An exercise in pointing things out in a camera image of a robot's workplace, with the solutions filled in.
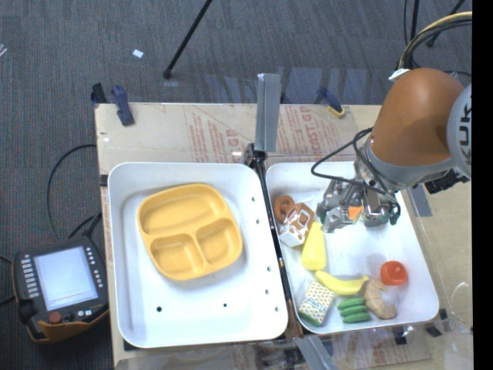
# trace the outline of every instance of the green vegetable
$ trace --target green vegetable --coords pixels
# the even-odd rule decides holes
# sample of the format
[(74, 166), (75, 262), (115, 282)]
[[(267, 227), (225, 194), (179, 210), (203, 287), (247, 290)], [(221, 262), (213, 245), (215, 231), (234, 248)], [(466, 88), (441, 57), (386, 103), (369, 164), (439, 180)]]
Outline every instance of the green vegetable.
[(339, 311), (340, 315), (345, 317), (346, 315), (356, 314), (357, 312), (367, 312), (366, 305), (352, 305), (350, 307), (343, 308)]
[(354, 305), (363, 305), (363, 304), (364, 304), (364, 298), (349, 298), (339, 303), (337, 305), (337, 309), (341, 310), (346, 307), (351, 307)]
[(367, 312), (357, 312), (356, 314), (347, 315), (342, 317), (342, 322), (346, 324), (353, 324), (355, 322), (365, 322), (370, 319), (370, 314)]

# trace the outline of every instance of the controller screen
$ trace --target controller screen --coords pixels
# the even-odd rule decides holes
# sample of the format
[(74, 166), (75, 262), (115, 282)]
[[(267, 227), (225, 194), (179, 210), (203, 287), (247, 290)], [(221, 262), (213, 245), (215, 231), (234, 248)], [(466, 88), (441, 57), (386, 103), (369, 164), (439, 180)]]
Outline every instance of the controller screen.
[(48, 311), (98, 297), (82, 246), (34, 258)]

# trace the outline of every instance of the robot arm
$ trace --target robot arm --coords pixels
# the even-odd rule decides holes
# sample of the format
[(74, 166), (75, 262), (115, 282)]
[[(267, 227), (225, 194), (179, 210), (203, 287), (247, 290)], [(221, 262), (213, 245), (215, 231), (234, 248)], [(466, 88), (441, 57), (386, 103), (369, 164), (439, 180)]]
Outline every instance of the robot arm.
[(363, 208), (367, 226), (395, 224), (400, 190), (423, 183), (436, 193), (469, 181), (471, 111), (471, 85), (429, 68), (400, 75), (374, 127), (362, 133), (369, 134), (364, 145), (355, 146), (354, 179), (332, 179), (317, 206), (323, 230), (352, 224), (352, 207)]

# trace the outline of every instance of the tomato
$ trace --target tomato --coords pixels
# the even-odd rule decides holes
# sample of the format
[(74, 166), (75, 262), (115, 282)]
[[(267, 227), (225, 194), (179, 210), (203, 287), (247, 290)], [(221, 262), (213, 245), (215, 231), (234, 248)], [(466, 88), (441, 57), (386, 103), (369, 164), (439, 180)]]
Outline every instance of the tomato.
[(407, 271), (398, 261), (387, 261), (382, 264), (380, 278), (386, 285), (401, 285), (407, 281)]

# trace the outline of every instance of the gray floor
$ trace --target gray floor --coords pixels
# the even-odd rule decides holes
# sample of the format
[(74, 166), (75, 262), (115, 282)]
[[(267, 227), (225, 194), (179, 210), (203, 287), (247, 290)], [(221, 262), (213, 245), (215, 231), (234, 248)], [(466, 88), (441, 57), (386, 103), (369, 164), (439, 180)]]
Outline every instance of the gray floor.
[[(172, 77), (163, 78), (206, 0), (0, 0), (0, 255), (60, 240), (97, 214), (93, 85), (130, 102), (255, 103), (257, 74), (281, 74), (284, 103), (319, 86), (343, 104), (381, 104), (410, 39), (414, 0), (213, 0)], [(419, 0), (416, 32), (460, 0)], [(471, 11), (464, 0), (459, 12)], [(142, 57), (133, 55), (138, 50)], [(471, 82), (471, 26), (440, 34), (415, 66)], [(98, 224), (92, 238), (102, 246)], [(12, 295), (0, 263), (0, 300)], [(109, 321), (57, 345), (33, 343), (10, 301), (0, 307), (1, 369), (110, 369)]]

